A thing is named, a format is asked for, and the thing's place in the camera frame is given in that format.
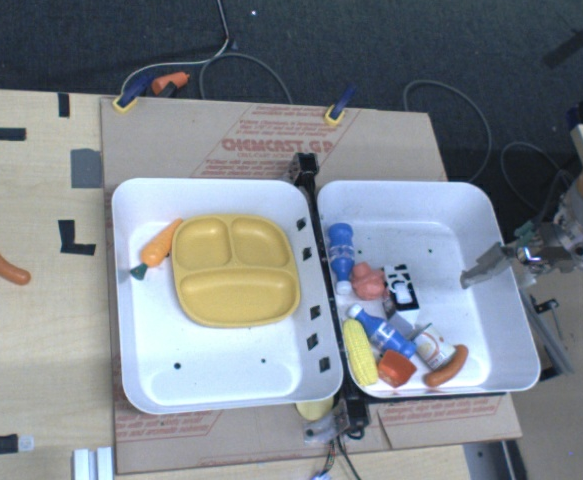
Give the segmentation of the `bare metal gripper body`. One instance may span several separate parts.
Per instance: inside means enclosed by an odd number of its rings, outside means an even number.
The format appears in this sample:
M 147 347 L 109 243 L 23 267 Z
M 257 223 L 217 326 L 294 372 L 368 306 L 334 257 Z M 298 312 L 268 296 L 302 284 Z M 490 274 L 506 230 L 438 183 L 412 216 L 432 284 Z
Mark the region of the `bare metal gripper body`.
M 583 216 L 562 206 L 551 221 L 536 217 L 520 226 L 510 245 L 533 274 L 583 270 Z

